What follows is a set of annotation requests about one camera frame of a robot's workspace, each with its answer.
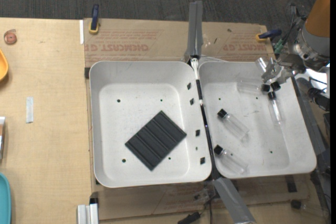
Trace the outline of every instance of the clamp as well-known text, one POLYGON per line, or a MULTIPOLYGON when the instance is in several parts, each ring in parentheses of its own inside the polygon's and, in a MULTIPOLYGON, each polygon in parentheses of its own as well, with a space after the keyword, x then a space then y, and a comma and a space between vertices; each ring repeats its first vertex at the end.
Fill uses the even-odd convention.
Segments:
POLYGON ((98 23, 98 9, 99 5, 94 4, 92 8, 92 21, 89 25, 89 33, 95 35, 98 33, 99 23, 98 23))
POLYGON ((267 31, 263 34, 257 34, 256 35, 256 40, 258 42, 263 42, 263 41, 266 41, 267 38, 274 38, 276 36, 280 36, 281 34, 282 34, 281 29, 273 29, 273 30, 267 31))

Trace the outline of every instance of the plastic vial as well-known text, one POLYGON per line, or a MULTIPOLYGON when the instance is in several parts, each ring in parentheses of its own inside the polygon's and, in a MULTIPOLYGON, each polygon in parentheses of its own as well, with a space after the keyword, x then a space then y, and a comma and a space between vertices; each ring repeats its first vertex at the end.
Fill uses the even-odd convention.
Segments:
POLYGON ((261 74, 264 74, 266 72, 268 61, 265 58, 260 57, 254 63, 256 64, 261 74))
POLYGON ((237 90, 239 92, 261 94, 267 93, 270 89, 270 85, 261 84, 257 79, 240 78, 237 83, 237 90))
POLYGON ((228 149, 223 149, 219 145, 214 148, 214 152, 220 158, 223 165, 229 168, 232 172, 238 174, 246 172, 248 164, 239 158, 237 154, 232 153, 228 149))
POLYGON ((217 115, 223 121, 224 125, 242 142, 247 140, 249 129, 242 122, 224 109, 221 109, 217 115))
POLYGON ((320 205, 306 204, 305 202, 299 200, 292 200, 290 202, 290 205, 294 209, 301 210, 302 212, 322 217, 324 219, 327 219, 329 216, 328 210, 322 208, 320 205))
POLYGON ((269 92, 268 99, 269 99, 268 109, 269 113, 271 114, 273 123, 275 125, 280 125, 282 122, 285 121, 285 117, 280 109, 280 104, 279 101, 277 100, 275 92, 269 92))

